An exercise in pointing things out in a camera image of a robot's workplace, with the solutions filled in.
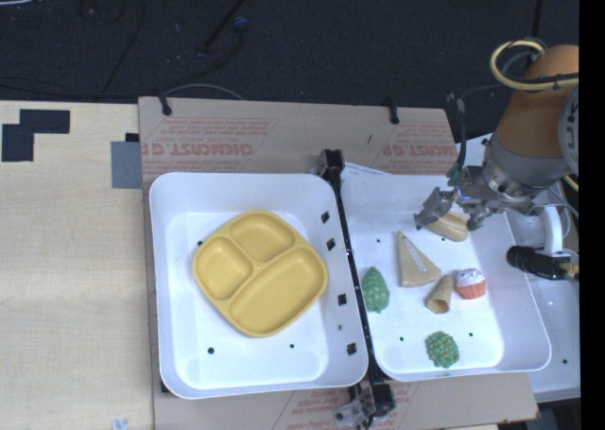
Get brown cardboard board red print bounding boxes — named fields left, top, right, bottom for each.
left=137, top=96, right=541, bottom=430

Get black cylinder on white bracket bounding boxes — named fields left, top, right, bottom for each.
left=506, top=203, right=579, bottom=283

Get green grapes with orange specks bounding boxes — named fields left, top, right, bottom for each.
left=423, top=330, right=461, bottom=370

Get white plastic tray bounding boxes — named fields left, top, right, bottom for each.
left=339, top=163, right=553, bottom=383
left=148, top=171, right=370, bottom=401

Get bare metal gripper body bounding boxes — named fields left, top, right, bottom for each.
left=452, top=163, right=536, bottom=215

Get yellow divided plate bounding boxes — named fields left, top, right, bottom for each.
left=191, top=209, right=330, bottom=339

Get black block with thin wires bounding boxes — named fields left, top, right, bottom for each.
left=333, top=381, right=396, bottom=422
left=312, top=148, right=345, bottom=179

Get orange cupcake with white icing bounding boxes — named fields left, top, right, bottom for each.
left=454, top=267, right=488, bottom=301

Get beige bread bun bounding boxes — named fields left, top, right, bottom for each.
left=424, top=210, right=470, bottom=244

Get white paper sheet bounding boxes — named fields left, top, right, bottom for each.
left=342, top=162, right=394, bottom=178

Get beige pizza slice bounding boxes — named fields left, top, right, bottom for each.
left=395, top=230, right=442, bottom=289

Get thin black rod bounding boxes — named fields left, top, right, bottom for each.
left=329, top=153, right=387, bottom=415

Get tan ice cream cone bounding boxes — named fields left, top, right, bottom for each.
left=423, top=274, right=456, bottom=316

